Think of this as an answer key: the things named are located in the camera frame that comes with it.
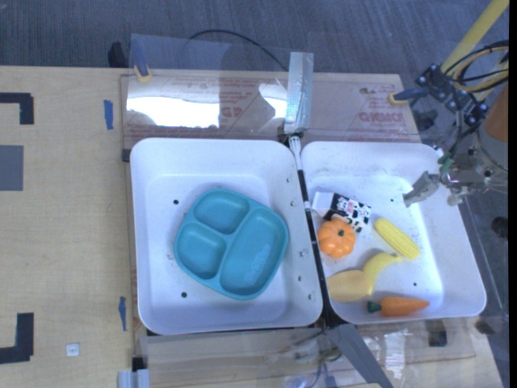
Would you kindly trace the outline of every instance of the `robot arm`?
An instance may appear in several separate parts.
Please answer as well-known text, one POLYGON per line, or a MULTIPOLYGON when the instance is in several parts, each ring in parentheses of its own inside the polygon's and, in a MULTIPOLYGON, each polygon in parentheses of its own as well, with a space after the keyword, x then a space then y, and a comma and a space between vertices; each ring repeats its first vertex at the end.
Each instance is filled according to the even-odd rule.
POLYGON ((445 154, 439 174, 424 172, 403 194, 409 207, 425 200, 440 186, 451 192, 450 205, 457 205, 462 196, 494 189, 508 193, 508 83, 498 95, 485 120, 473 133, 473 145, 466 153, 445 154))

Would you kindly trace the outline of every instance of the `clear plastic panel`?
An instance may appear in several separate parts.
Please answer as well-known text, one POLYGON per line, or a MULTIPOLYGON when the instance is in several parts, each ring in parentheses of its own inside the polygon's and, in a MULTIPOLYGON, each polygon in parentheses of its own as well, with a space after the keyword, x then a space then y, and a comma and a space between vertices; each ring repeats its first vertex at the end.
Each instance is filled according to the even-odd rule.
MULTIPOLYGON (((278 139, 293 52, 243 39, 133 35, 123 81, 124 148, 146 137, 278 139)), ((301 120, 310 122, 307 139, 420 141, 410 106, 389 102, 403 89, 396 74, 314 74, 307 82, 310 96, 300 100, 300 112, 310 114, 301 120)))
POLYGON ((142 336, 137 346, 153 387, 502 387, 478 323, 457 318, 359 326, 384 383, 353 365, 365 351, 343 352, 317 328, 142 336))

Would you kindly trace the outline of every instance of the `black tape marking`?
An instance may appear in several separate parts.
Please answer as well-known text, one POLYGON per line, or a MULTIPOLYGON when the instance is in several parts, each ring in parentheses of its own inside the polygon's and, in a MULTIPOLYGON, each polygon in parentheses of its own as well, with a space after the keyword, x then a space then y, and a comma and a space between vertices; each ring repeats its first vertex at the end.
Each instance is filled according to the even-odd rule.
POLYGON ((19 104, 19 124, 34 125, 34 98, 24 92, 0 93, 0 103, 19 104))
POLYGON ((34 354, 34 314, 18 314, 15 346, 0 348, 0 364, 12 364, 31 360, 34 354))

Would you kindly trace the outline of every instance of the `gray carpet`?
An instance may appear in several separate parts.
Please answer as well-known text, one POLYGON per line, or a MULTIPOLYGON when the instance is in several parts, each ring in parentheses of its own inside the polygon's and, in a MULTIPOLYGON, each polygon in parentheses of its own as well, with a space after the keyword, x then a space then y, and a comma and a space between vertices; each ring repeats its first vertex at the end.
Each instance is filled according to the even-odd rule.
MULTIPOLYGON (((119 41, 132 33, 186 39, 220 28, 268 48, 314 53, 317 72, 400 74, 405 87, 443 62, 491 0, 0 0, 0 65, 109 67, 119 41)), ((480 44, 508 39, 509 10, 480 44)), ((245 43, 236 36, 202 40, 245 43)), ((487 99, 494 100, 498 91, 487 99)), ((443 105, 424 99, 415 109, 443 105)), ((429 129, 423 136, 439 135, 429 129)), ((509 386, 507 242, 490 228, 507 217, 507 196, 469 197, 462 211, 482 264, 489 303, 484 315, 494 356, 509 386)))

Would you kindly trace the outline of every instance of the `yellow cable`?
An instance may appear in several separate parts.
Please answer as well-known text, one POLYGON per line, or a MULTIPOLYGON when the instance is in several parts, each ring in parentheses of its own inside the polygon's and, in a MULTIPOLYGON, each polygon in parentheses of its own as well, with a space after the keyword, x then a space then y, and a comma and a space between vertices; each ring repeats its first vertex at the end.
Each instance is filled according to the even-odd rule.
POLYGON ((445 72, 455 61, 472 52, 476 44, 478 44, 481 38, 489 31, 509 4, 510 0, 492 0, 451 55, 449 55, 447 60, 440 66, 441 71, 445 72))
POLYGON ((459 82, 456 82, 459 79, 461 72, 464 69, 466 69, 467 67, 469 67, 470 65, 472 65, 480 57, 490 54, 492 52, 497 52, 497 51, 501 51, 501 50, 506 51, 508 49, 509 49, 509 46, 500 46, 497 48, 487 48, 485 50, 481 50, 478 53, 475 53, 471 57, 468 57, 467 59, 460 62, 460 64, 458 64, 456 66, 456 68, 454 69, 454 73, 452 74, 452 78, 455 81, 453 83, 454 87, 456 89, 458 89, 459 91, 467 91, 467 92, 483 91, 483 89, 490 88, 491 85, 497 83, 498 81, 501 81, 504 78, 507 78, 508 70, 504 70, 504 68, 502 68, 502 69, 500 69, 501 72, 499 74, 495 74, 492 78, 489 78, 489 79, 485 80, 484 82, 480 82, 477 85, 466 86, 459 82))

